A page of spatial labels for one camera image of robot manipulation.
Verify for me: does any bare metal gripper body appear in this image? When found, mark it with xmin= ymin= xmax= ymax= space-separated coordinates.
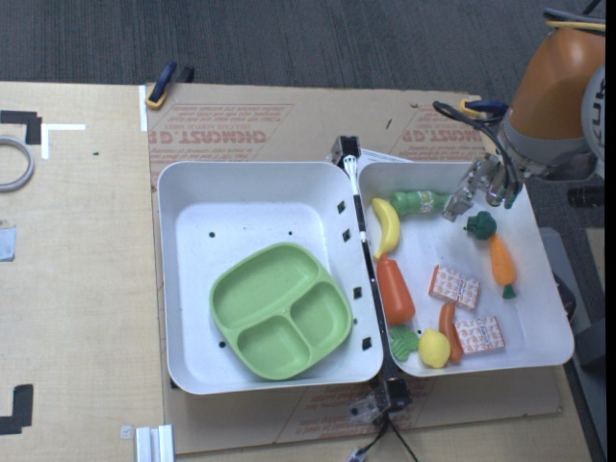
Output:
xmin=460 ymin=153 xmax=524 ymax=208

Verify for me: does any green broccoli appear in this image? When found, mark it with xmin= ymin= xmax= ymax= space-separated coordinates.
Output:
xmin=463 ymin=210 xmax=499 ymax=242

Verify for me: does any green plastic bottle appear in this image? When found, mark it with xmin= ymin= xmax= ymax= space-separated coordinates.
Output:
xmin=388 ymin=189 xmax=454 ymax=218

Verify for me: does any orange carrot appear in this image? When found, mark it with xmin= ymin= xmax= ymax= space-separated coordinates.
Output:
xmin=487 ymin=232 xmax=518 ymax=300

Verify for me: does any yellow banana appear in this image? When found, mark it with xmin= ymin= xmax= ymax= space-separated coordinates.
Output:
xmin=371 ymin=196 xmax=402 ymax=262

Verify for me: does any orange and white carton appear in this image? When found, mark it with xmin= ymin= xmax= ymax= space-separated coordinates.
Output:
xmin=427 ymin=264 xmax=482 ymax=313
xmin=452 ymin=316 xmax=507 ymax=356

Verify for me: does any white paper sheet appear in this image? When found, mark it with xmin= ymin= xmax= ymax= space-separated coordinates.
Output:
xmin=358 ymin=147 xmax=415 ymax=165

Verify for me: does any orange bottle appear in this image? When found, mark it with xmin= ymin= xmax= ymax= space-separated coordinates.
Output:
xmin=375 ymin=253 xmax=417 ymax=328

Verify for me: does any orange sausage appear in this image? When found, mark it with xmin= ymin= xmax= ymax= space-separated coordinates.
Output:
xmin=437 ymin=301 xmax=465 ymax=365

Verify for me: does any white plastic tray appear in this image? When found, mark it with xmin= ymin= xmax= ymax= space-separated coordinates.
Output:
xmin=156 ymin=161 xmax=385 ymax=397
xmin=357 ymin=160 xmax=576 ymax=379

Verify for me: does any yellow lemon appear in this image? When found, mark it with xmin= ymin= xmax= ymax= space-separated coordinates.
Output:
xmin=417 ymin=327 xmax=452 ymax=370

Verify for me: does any green lettuce leaf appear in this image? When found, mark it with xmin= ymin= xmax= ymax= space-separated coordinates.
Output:
xmin=388 ymin=323 xmax=422 ymax=362

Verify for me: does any brown cardboard board red print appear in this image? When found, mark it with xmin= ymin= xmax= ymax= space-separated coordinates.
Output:
xmin=145 ymin=82 xmax=564 ymax=456

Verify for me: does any green divided plate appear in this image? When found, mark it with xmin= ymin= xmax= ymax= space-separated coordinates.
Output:
xmin=208 ymin=242 xmax=354 ymax=382

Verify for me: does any black block with thin wires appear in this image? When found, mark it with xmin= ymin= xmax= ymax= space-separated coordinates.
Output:
xmin=330 ymin=135 xmax=362 ymax=166
xmin=369 ymin=376 xmax=414 ymax=414

